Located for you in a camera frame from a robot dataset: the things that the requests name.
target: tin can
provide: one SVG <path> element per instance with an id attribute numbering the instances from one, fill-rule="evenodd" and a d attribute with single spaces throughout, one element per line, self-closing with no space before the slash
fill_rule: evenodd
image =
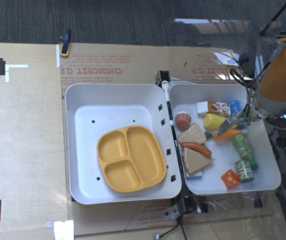
<path id="1" fill-rule="evenodd" d="M 241 183 L 251 182 L 255 179 L 251 163 L 248 160 L 237 161 L 235 169 Z"/>

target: green bottle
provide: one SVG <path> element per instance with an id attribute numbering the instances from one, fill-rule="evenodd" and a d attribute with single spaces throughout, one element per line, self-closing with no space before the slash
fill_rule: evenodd
<path id="1" fill-rule="evenodd" d="M 251 163 L 252 170 L 256 170 L 258 165 L 255 162 L 252 149 L 248 146 L 244 135 L 239 134 L 233 137 L 234 147 L 237 149 L 238 154 L 242 160 L 248 160 Z"/>

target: toy hot dog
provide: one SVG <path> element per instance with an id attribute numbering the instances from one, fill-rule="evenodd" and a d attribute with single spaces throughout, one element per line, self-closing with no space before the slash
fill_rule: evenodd
<path id="1" fill-rule="evenodd" d="M 199 153 L 203 154 L 207 158 L 210 158 L 212 155 L 212 152 L 206 148 L 204 145 L 195 143 L 195 142 L 183 142 L 181 143 L 182 149 L 189 148 L 191 150 L 198 151 Z"/>

